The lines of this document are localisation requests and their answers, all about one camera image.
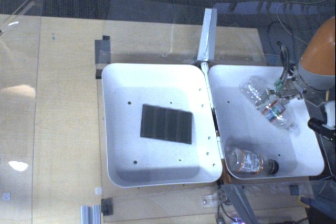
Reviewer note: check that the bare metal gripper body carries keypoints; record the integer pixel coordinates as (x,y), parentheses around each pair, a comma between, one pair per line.
(290,93)

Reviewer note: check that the clear bottle red green label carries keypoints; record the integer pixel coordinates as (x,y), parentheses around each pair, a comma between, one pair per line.
(274,112)

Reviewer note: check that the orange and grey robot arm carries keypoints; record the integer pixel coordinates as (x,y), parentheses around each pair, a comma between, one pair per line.
(320,55)

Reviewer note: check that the white plastic tray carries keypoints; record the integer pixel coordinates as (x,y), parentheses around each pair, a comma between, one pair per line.
(162,81)
(246,136)

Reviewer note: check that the clear bottle black cap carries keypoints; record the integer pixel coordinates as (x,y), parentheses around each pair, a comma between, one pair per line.
(246,161)

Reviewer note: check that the black ribbed rectangular pad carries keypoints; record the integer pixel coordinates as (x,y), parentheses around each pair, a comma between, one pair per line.
(166,124)

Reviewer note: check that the black cylinder on white bracket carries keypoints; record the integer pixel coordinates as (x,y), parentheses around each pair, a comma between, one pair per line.
(319,125)

